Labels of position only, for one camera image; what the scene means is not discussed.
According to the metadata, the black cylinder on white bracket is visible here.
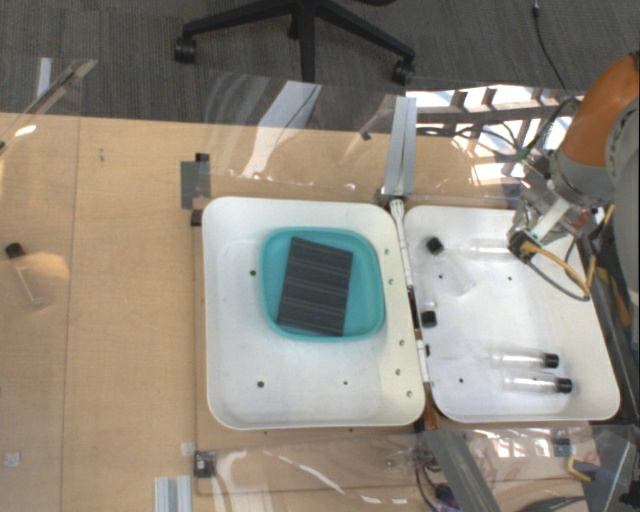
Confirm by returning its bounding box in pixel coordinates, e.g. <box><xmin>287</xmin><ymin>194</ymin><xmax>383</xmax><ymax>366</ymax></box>
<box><xmin>506</xmin><ymin>201</ymin><xmax>574</xmax><ymax>265</ymax></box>

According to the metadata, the black striped rectangular pad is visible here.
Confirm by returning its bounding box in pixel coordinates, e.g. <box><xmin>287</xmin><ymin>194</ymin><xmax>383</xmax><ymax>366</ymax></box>
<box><xmin>276</xmin><ymin>236</ymin><xmax>355</xmax><ymax>338</ymax></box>

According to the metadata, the white plastic tray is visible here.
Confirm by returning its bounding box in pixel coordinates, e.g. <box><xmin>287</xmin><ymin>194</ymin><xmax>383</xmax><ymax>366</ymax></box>
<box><xmin>201</xmin><ymin>195</ymin><xmax>427</xmax><ymax>430</ymax></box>
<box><xmin>402</xmin><ymin>203</ymin><xmax>622</xmax><ymax>424</ymax></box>

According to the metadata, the teal plate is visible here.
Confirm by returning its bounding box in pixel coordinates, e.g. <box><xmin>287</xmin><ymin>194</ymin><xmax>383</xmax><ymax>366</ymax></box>
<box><xmin>258</xmin><ymin>226</ymin><xmax>387</xmax><ymax>344</ymax></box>

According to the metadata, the thin black and white rod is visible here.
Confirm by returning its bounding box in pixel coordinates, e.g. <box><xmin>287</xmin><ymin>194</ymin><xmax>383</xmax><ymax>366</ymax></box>
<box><xmin>389</xmin><ymin>198</ymin><xmax>434</xmax><ymax>397</ymax></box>

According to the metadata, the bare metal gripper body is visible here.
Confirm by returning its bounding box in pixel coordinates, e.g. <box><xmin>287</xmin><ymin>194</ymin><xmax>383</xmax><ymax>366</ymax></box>
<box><xmin>513</xmin><ymin>152</ymin><xmax>570</xmax><ymax>227</ymax></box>

